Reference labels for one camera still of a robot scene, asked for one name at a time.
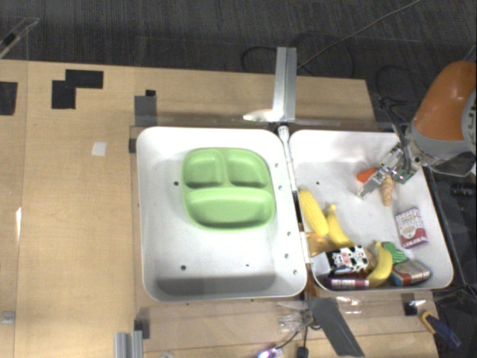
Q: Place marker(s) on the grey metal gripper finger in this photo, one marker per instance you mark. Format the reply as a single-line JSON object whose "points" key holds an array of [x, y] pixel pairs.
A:
{"points": [[368, 188]]}

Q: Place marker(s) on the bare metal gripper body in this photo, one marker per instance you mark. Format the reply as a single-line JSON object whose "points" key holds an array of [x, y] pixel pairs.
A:
{"points": [[397, 162]]}

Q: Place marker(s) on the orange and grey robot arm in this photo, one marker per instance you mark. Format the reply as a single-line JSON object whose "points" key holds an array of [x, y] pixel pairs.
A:
{"points": [[443, 106]]}

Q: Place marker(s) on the orange carrot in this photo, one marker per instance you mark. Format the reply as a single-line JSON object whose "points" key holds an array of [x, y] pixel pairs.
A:
{"points": [[366, 175]]}

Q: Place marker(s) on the tan cone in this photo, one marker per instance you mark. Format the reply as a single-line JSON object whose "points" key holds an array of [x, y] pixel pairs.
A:
{"points": [[387, 192]]}

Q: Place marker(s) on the white plastic tray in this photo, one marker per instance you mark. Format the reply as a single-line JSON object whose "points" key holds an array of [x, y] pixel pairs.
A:
{"points": [[357, 215], [223, 259]]}

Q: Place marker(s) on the yellow banana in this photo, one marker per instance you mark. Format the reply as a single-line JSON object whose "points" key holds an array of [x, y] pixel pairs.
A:
{"points": [[338, 229], [384, 265]]}

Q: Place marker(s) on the red and white carton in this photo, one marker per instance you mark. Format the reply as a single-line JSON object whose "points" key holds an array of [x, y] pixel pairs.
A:
{"points": [[411, 228]]}

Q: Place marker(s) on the yellow corn cob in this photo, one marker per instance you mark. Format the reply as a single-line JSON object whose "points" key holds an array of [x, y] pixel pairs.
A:
{"points": [[314, 213]]}

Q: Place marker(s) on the green toy vegetable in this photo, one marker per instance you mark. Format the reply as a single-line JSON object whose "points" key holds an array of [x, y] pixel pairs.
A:
{"points": [[398, 254]]}

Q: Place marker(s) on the cow print carton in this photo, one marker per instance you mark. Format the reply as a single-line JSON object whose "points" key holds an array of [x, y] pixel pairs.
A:
{"points": [[347, 260]]}

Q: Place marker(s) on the orange packet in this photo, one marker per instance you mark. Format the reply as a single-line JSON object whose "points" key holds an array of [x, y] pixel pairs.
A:
{"points": [[316, 244]]}

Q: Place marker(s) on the green divided plate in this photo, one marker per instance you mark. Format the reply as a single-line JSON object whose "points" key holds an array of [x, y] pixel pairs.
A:
{"points": [[227, 203]]}

